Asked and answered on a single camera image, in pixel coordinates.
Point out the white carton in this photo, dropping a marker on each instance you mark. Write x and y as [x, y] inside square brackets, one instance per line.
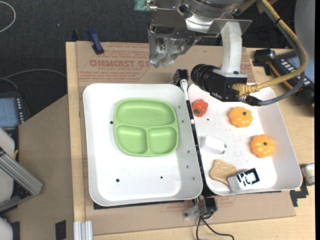
[212, 145]

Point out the thin black and white rod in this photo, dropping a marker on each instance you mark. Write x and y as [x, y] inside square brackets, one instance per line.
[192, 119]

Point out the red toy pepper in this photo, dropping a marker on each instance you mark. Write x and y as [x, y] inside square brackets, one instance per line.
[200, 106]

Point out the beige toy biscuit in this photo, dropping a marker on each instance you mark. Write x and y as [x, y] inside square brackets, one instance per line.
[221, 171]

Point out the brown cardboard board red print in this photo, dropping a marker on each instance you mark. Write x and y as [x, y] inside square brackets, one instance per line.
[120, 66]

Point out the grey box with black marker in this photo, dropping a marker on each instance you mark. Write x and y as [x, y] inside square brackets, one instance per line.
[235, 182]

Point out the black cylinder on white bracket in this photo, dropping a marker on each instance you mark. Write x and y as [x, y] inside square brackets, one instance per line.
[221, 84]

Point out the white plastic tray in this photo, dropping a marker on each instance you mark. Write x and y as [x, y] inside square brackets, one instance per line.
[140, 179]
[237, 149]

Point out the green divided plate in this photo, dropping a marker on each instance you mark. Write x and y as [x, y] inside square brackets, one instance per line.
[146, 126]

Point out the small white can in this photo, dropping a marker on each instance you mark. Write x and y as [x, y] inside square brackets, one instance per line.
[308, 174]

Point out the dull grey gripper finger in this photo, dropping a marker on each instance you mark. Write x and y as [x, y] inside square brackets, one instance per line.
[155, 55]
[168, 56]

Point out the orange toy pumpkin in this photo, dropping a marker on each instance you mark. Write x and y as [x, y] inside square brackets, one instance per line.
[240, 117]
[262, 146]

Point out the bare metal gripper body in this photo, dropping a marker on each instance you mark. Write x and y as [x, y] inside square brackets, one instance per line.
[172, 21]

